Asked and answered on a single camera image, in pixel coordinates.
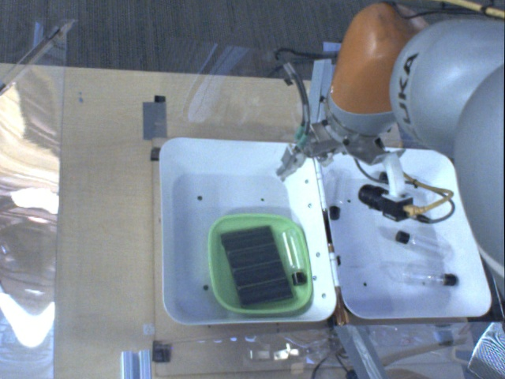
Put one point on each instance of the clear plastic bottle black cap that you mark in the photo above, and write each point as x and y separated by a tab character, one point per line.
292	251
426	278
334	211
418	240

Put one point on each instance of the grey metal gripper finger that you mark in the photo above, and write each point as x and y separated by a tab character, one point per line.
296	158
283	168

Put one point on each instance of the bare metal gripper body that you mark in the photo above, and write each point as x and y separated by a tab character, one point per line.
329	142

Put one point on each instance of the green square plate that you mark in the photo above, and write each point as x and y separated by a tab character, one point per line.
221	286

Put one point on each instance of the white plastic tray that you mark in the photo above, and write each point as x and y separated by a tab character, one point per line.
236	180
394	298

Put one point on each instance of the black ribbed rectangular block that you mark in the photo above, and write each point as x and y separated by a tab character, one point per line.
256	267

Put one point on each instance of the black cylinder on white bracket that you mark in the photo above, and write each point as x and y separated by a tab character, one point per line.
380	200

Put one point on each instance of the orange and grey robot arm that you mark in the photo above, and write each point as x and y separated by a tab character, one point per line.
434	89

